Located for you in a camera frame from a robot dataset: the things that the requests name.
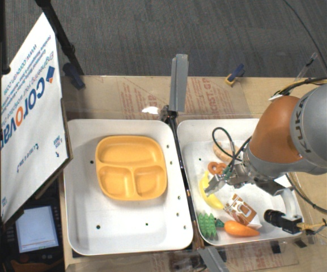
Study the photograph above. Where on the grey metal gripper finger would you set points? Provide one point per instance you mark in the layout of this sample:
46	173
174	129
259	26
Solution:
214	189
217	179

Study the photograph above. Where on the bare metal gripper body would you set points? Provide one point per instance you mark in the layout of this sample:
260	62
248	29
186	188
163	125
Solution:
240	176

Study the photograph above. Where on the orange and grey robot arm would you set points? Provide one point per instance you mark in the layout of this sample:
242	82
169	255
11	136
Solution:
276	129

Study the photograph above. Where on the yellow banana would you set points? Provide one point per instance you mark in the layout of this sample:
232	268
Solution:
212	201

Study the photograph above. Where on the orange pretzel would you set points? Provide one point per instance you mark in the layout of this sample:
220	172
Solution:
212	167

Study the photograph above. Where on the brown and white carton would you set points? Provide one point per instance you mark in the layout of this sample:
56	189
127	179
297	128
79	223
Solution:
242	211

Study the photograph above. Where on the thin black rod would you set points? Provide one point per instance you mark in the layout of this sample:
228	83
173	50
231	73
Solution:
183	169

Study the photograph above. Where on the green ridged toy vegetable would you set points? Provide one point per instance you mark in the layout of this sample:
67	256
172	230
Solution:
207	225

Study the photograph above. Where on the white plastic tray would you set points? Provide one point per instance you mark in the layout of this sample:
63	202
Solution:
123	225
194	140

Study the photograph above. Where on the orange carrot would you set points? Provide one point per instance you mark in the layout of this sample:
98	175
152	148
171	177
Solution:
239	229

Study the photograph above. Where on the brown cardboard board, red print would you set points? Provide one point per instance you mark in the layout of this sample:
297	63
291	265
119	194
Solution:
214	95

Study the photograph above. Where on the orange divided plate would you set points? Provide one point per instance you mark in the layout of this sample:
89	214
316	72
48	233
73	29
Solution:
130	167

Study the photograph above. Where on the black cylinder on white bracket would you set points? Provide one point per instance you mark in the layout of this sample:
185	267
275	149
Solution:
282	220

